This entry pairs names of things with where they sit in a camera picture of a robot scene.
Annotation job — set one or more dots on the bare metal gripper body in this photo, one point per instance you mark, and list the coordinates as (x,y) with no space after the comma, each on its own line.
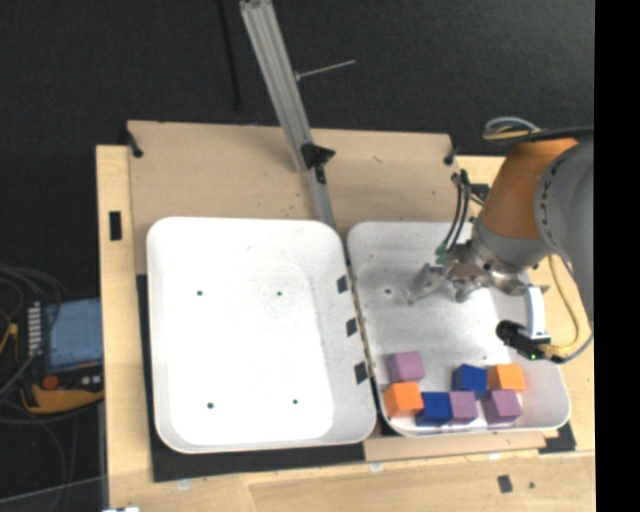
(467,267)

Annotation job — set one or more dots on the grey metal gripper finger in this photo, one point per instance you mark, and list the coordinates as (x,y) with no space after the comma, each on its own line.
(466,290)
(426,280)

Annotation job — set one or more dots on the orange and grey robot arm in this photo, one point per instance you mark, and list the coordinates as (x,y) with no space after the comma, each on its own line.
(525,200)

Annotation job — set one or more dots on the white plastic tray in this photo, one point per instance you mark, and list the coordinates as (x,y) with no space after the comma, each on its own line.
(250,340)
(440,330)

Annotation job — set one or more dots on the blue cube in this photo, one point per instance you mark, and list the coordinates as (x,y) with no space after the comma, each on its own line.
(470,378)
(436,407)

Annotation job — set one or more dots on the purple cube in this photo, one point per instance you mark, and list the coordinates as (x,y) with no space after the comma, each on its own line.
(405,366)
(502,406)
(463,406)

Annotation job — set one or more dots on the orange cube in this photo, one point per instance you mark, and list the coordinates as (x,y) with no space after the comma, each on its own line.
(507,377)
(402,399)

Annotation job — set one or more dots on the pale wood board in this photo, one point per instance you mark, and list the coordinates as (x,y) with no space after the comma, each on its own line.
(225,175)

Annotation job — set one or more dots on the black cylinder on white bracket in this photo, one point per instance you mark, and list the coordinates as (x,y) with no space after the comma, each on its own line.
(522,337)

